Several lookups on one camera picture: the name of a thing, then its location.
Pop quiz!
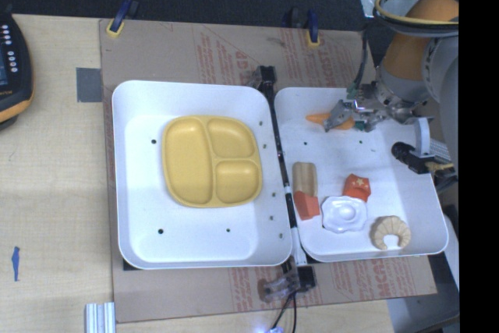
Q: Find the white fried egg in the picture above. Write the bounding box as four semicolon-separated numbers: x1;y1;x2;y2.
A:
320;195;369;235

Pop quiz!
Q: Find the black block with thin wires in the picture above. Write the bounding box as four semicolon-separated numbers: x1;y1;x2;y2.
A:
258;264;317;302
248;65;278;89

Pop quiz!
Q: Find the brown cardboard board red print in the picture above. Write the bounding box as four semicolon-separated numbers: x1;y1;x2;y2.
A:
97;18;439;324

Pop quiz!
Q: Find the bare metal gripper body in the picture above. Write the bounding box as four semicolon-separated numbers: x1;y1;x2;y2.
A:
352;83;428;126

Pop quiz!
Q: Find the thin black and white rod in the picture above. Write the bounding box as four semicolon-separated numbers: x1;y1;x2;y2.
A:
264;80;310;267

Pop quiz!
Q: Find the white plastic tray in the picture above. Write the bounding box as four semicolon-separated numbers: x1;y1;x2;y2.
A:
111;80;294;271
273;86;450;264

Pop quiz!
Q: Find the red packet with yellow stars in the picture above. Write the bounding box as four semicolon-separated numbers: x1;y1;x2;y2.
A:
342;173;372;204

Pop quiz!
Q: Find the yellow divided plate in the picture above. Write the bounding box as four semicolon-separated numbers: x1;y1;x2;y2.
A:
161;115;263;209

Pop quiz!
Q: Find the black cylinder on white bracket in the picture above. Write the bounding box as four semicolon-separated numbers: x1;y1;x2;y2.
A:
391;116;436;175

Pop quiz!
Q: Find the orange carrot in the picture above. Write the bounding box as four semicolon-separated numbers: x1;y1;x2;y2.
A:
305;112;356;131

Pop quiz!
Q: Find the tan toy bread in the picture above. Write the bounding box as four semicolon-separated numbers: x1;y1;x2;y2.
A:
292;161;318;198

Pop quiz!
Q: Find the orange block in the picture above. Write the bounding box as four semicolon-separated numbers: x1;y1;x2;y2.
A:
292;190;322;221

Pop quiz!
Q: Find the tan croissant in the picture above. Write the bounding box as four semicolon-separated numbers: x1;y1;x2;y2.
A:
369;214;412;251

